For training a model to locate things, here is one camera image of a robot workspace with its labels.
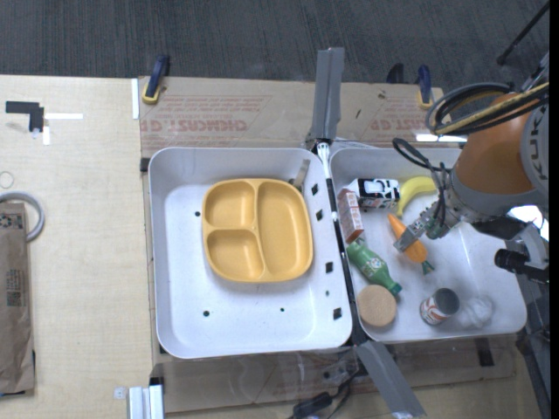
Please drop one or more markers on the white plastic tray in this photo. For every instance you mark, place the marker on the white plastic tray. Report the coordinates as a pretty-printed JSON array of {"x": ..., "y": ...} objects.
[
  {"x": 471, "y": 273},
  {"x": 244, "y": 312}
]

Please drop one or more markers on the orange and white carton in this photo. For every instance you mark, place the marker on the orange and white carton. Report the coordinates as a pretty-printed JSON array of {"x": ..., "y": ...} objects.
[{"x": 352, "y": 216}]

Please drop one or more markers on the black cylinder on white bracket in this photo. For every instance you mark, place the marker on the black cylinder on white bracket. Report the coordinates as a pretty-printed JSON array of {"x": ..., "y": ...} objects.
[{"x": 519, "y": 260}]

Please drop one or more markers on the yellow divided plate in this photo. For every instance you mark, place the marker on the yellow divided plate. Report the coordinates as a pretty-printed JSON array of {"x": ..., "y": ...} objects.
[{"x": 262, "y": 229}]

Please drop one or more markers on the tan round biscuit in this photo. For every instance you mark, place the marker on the tan round biscuit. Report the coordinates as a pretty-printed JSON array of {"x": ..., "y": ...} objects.
[{"x": 376, "y": 305}]

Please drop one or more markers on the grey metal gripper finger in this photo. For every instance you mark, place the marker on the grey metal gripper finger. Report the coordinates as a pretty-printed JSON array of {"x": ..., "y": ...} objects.
[
  {"x": 401, "y": 243},
  {"x": 412, "y": 232}
]

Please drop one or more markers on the brown cardboard board red print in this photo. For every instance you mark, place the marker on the brown cardboard board red print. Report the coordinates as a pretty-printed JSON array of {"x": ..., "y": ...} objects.
[{"x": 244, "y": 116}]

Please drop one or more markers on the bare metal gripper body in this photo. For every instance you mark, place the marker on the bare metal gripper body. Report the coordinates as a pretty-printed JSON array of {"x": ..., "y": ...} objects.
[{"x": 436, "y": 225}]

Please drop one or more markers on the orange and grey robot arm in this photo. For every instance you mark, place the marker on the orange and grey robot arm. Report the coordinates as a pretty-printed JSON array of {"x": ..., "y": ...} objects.
[{"x": 493, "y": 155}]

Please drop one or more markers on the black and white milk carton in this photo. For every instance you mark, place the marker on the black and white milk carton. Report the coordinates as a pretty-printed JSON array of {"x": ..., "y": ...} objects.
[{"x": 378, "y": 193}]

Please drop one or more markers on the brown paper bag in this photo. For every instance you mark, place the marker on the brown paper bag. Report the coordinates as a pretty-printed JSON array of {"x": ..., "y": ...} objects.
[{"x": 15, "y": 304}]

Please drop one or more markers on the green plastic bottle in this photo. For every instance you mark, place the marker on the green plastic bottle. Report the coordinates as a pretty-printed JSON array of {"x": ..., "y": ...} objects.
[{"x": 371, "y": 265}]

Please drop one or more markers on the white and orange can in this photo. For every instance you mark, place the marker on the white and orange can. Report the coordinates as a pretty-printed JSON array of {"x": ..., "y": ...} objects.
[{"x": 436, "y": 309}]

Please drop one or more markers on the yellow banana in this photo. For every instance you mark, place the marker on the yellow banana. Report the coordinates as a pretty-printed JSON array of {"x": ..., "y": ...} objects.
[{"x": 415, "y": 187}]

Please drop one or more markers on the orange carrot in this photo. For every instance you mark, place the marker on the orange carrot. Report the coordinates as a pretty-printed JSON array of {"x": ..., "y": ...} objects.
[{"x": 417, "y": 250}]

